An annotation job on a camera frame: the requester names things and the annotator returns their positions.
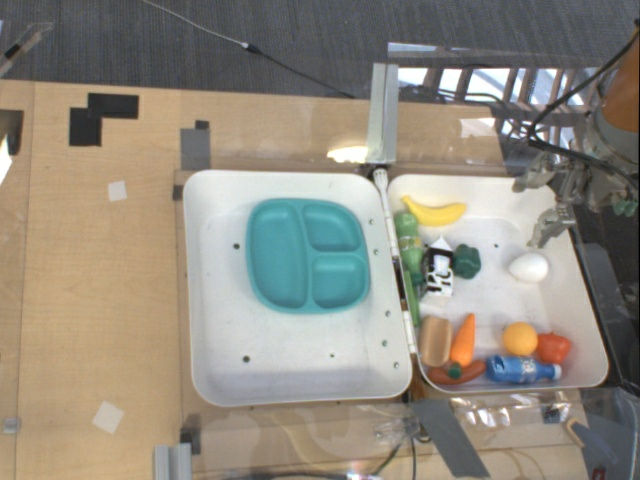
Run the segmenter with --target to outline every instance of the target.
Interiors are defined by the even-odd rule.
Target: blue bottle
[[[487,377],[494,382],[531,384],[539,379],[558,380],[562,368],[557,364],[542,364],[533,357],[489,356]]]

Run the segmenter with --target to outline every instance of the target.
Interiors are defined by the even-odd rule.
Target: gray carpet
[[[152,0],[260,46],[358,97],[389,41],[588,56],[625,42],[638,0]],[[55,29],[9,77],[328,95],[238,46],[136,0],[0,0],[7,48],[32,22]]]

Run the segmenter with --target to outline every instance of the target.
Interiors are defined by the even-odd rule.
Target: wooden table
[[[138,95],[139,118],[103,120],[102,147],[70,147],[69,109],[86,107],[89,92]],[[180,130],[195,120],[210,123],[213,167],[353,171],[326,152],[365,143],[368,102],[3,80],[0,108],[25,112],[22,150],[0,185],[0,417],[22,422],[17,440],[0,436],[0,477],[13,478],[15,468],[19,480],[150,479],[153,447],[176,444],[191,411],[211,447],[194,460],[198,478],[339,462],[313,442],[295,408],[267,418],[211,407],[193,392],[181,358],[188,335],[179,325],[172,191]],[[495,137],[460,139],[460,119],[481,117],[488,112],[477,107],[401,105],[399,159],[451,172],[472,158],[487,174],[503,172]],[[127,198],[111,202],[108,185],[118,181]],[[124,411],[113,434],[92,424],[103,401]],[[349,430],[348,404],[313,411],[324,435],[357,428]],[[531,460],[514,460],[513,447],[556,478],[583,478],[579,448],[562,427],[544,427],[471,437],[495,478],[538,475]],[[409,475],[411,460],[400,455],[388,478]],[[432,445],[419,457],[421,471],[446,477]]]

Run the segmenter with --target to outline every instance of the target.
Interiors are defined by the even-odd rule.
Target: teal plate
[[[270,199],[249,216],[247,267],[265,305],[289,313],[351,308],[369,291],[360,224],[344,206],[315,199]]]

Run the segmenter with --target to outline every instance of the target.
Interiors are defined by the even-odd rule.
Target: sausage
[[[470,380],[480,377],[487,369],[487,365],[482,359],[473,361],[469,366],[462,369],[462,375],[459,379],[449,377],[447,370],[444,368],[429,368],[427,377],[431,382],[436,384],[463,384]]]

